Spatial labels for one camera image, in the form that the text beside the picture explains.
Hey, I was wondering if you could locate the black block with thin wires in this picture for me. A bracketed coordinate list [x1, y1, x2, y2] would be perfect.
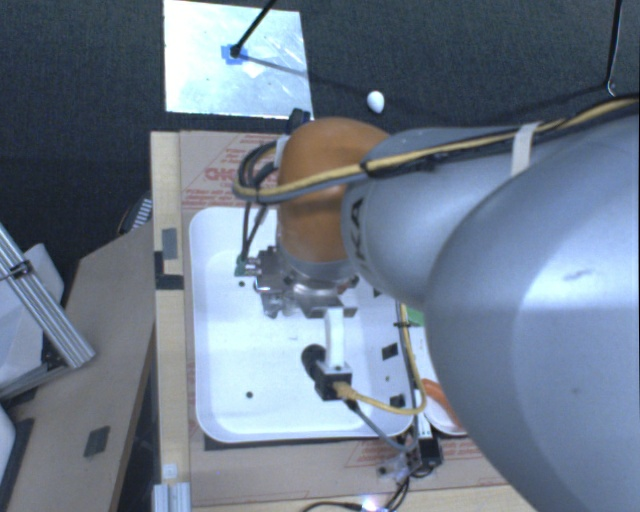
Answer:
[418, 437, 445, 466]

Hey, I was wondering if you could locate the brown cardboard board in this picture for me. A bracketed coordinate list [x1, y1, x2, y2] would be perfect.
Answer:
[177, 130, 513, 507]

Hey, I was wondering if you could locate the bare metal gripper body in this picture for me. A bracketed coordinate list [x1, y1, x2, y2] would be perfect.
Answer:
[253, 243, 360, 321]

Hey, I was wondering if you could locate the orange divided plate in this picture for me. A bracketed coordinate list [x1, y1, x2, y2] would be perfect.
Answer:
[421, 377, 462, 432]

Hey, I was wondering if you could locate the black cylinder on white bracket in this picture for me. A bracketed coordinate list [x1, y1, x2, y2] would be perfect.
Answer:
[300, 306, 354, 403]

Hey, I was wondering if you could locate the white plastic tray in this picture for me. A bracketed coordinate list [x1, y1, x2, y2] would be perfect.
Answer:
[188, 206, 417, 445]

